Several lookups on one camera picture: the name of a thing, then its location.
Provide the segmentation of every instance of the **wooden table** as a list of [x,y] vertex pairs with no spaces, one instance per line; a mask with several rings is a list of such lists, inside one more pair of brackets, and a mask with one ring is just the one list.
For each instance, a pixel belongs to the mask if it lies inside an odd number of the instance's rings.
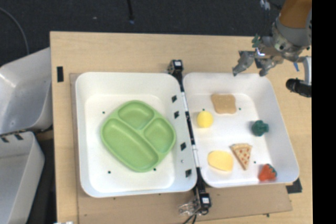
[[[76,169],[70,75],[88,71],[164,72],[172,59],[181,59],[184,74],[231,73],[239,50],[251,50],[251,37],[50,33],[57,220],[74,223],[183,223],[178,205],[191,192],[92,198],[80,187]],[[262,185],[207,188],[213,206],[198,221],[216,223],[312,223],[311,99],[286,89],[289,78],[304,78],[285,61],[270,70],[271,81],[300,167],[302,193],[287,194],[286,186]],[[252,66],[245,72],[258,72]]]

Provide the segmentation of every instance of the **toy lemon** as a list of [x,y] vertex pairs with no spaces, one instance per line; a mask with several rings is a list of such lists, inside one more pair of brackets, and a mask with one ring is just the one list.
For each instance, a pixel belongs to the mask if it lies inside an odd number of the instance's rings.
[[197,115],[197,123],[201,128],[208,128],[213,124],[213,122],[214,117],[209,111],[203,110]]

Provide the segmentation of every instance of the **toy pizza slice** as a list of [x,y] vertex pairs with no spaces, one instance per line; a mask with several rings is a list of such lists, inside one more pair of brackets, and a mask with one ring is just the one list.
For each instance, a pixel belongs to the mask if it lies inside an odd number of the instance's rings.
[[250,161],[252,146],[246,143],[234,144],[231,147],[234,155],[244,170],[247,170]]

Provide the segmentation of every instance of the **strawberry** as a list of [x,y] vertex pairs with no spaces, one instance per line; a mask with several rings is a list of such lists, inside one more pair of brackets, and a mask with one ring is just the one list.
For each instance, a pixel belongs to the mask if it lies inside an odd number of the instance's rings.
[[277,171],[270,164],[265,164],[258,176],[260,181],[275,179],[277,177]]

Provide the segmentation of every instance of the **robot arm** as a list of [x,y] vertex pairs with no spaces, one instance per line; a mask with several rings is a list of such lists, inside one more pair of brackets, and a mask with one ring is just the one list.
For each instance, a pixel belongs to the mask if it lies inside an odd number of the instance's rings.
[[[260,2],[264,11],[269,11],[268,0]],[[240,51],[238,65],[233,68],[233,75],[246,70],[255,61],[260,68],[260,76],[267,75],[271,68],[289,60],[304,64],[306,78],[289,80],[287,88],[300,95],[311,97],[311,57],[300,54],[311,46],[312,0],[285,0],[283,7],[272,24],[271,36],[258,36],[253,39],[254,51]]]

